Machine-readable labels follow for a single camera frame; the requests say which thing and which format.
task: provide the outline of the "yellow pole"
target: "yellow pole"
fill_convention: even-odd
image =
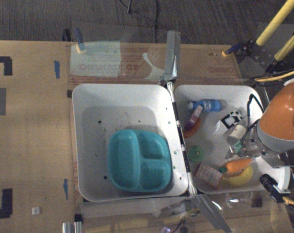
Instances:
[[[292,37],[289,39],[288,42],[286,42],[286,44],[283,46],[283,48],[281,50],[279,50],[276,55],[274,55],[274,58],[277,61],[282,61],[287,54],[290,53],[291,50],[294,49],[294,34],[292,35]]]
[[[284,21],[286,16],[293,10],[294,0],[287,0],[279,12],[275,15],[269,25],[258,37],[256,43],[258,46],[263,46],[279,25]]]

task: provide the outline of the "green ball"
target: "green ball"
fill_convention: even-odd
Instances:
[[[198,145],[191,146],[188,149],[189,161],[193,163],[202,162],[204,160],[204,156],[205,156],[204,150]]]

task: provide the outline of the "dark floor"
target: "dark floor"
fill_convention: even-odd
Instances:
[[[85,41],[166,41],[178,30],[182,43],[231,44],[256,39],[286,0],[0,0],[0,40],[62,41],[79,27]],[[294,32],[294,9],[266,44],[275,54]],[[294,68],[294,50],[284,60]],[[250,72],[264,72],[254,64]],[[242,73],[250,75],[240,64]],[[270,88],[272,97],[277,91]],[[294,154],[290,164],[294,165]],[[291,181],[294,198],[294,179]],[[294,227],[294,209],[289,208]]]

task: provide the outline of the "divided teal plate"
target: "divided teal plate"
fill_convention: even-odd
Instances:
[[[148,131],[117,131],[108,145],[108,172],[119,189],[160,192],[168,186],[172,176],[166,140]]]

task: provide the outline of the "small white cube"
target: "small white cube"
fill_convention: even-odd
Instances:
[[[33,207],[32,208],[32,215],[40,214],[40,207]]]

